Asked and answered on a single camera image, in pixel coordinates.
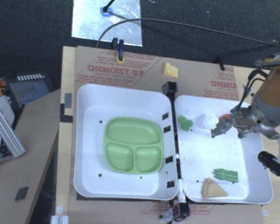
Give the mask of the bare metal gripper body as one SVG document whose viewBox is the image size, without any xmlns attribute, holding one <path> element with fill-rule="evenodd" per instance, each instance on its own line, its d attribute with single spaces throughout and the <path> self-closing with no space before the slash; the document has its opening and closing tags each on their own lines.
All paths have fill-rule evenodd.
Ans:
<svg viewBox="0 0 280 224">
<path fill-rule="evenodd" d="M 261 133 L 268 139 L 279 138 L 275 130 L 278 124 L 266 118 L 257 108 L 237 109 L 234 107 L 230 114 L 232 126 L 236 129 L 247 128 L 251 130 L 251 133 Z"/>
</svg>

